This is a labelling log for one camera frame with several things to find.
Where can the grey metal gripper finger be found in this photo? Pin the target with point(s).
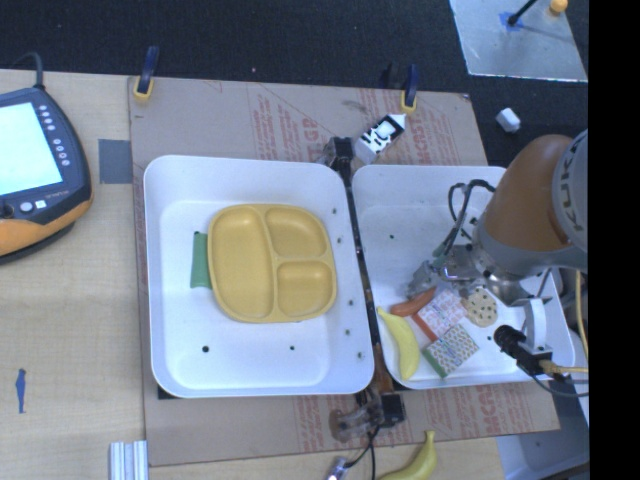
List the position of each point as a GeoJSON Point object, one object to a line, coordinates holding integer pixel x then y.
{"type": "Point", "coordinates": [417, 283]}
{"type": "Point", "coordinates": [434, 268]}

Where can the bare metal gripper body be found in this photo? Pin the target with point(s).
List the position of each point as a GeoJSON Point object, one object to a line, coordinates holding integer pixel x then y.
{"type": "Point", "coordinates": [465, 268]}

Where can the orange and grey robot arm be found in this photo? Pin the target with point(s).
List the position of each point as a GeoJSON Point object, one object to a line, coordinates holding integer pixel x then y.
{"type": "Point", "coordinates": [525, 203]}

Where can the orange and white packet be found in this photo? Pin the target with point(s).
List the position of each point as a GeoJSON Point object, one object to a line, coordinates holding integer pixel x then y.
{"type": "Point", "coordinates": [442, 315]}

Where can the beige biscuit with dark chips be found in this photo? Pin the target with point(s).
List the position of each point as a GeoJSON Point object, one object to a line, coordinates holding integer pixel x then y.
{"type": "Point", "coordinates": [481, 308]}

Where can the thin black and white rod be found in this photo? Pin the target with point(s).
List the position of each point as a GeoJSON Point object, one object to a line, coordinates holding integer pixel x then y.
{"type": "Point", "coordinates": [361, 263]}

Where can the yellow banana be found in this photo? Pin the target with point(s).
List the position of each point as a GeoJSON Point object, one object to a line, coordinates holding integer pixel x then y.
{"type": "Point", "coordinates": [417, 463]}
{"type": "Point", "coordinates": [404, 343]}

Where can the white plastic tray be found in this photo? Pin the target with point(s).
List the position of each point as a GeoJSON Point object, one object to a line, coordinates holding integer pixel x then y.
{"type": "Point", "coordinates": [250, 358]}
{"type": "Point", "coordinates": [400, 208]}

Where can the green and yellow packet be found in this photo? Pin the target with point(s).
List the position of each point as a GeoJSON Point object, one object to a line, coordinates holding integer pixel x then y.
{"type": "Point", "coordinates": [452, 350]}

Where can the black and white carton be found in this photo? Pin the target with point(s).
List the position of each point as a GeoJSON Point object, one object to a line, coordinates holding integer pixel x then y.
{"type": "Point", "coordinates": [377, 138]}

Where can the small white block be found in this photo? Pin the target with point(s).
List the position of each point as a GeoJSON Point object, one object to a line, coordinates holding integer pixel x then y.
{"type": "Point", "coordinates": [508, 119]}

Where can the yellow divided plate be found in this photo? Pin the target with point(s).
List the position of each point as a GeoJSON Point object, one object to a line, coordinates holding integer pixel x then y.
{"type": "Point", "coordinates": [240, 263]}

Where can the green flat rectangle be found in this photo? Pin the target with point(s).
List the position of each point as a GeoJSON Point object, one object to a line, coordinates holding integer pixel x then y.
{"type": "Point", "coordinates": [198, 260]}

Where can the brown cardboard board red print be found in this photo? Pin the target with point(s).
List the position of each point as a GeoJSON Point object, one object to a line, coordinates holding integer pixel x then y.
{"type": "Point", "coordinates": [210, 118]}

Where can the yellow ball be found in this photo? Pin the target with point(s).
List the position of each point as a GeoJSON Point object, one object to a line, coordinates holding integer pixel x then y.
{"type": "Point", "coordinates": [558, 4]}

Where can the black cylinder on white bracket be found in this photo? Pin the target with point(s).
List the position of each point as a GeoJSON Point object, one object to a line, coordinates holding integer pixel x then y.
{"type": "Point", "coordinates": [532, 328]}

